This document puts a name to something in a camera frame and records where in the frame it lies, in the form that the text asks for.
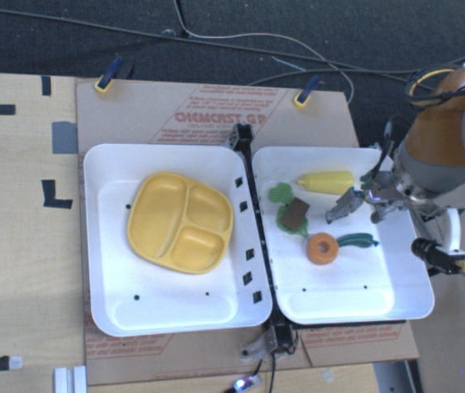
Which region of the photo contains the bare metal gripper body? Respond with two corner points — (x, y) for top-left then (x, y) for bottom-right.
(363, 169), (447, 220)

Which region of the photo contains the yellow bottle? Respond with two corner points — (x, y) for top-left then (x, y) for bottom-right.
(296, 170), (356, 197)

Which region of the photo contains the dark green pepper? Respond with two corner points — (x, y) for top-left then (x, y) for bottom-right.
(335, 233), (381, 251)

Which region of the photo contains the brown cube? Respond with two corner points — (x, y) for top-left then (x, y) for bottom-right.
(282, 196), (311, 231)

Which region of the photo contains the orange doughnut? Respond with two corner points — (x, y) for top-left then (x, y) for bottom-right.
(305, 232), (340, 266)

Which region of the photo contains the green broccoli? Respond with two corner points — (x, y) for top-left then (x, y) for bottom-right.
(267, 182), (294, 205)

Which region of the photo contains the white plastic tray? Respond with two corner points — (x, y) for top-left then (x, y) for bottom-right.
(251, 145), (436, 326)
(83, 142), (274, 338)

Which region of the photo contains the thin black rod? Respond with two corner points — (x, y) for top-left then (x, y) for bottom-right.
(238, 137), (285, 328)

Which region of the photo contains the yellow divided plate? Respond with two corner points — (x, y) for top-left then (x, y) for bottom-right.
(126, 171), (235, 276)

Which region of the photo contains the brown cardboard board red print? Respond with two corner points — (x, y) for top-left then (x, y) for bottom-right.
(74, 77), (421, 386)

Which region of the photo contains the black cylinder on white bracket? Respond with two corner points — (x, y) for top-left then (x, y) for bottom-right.
(410, 206), (465, 278)

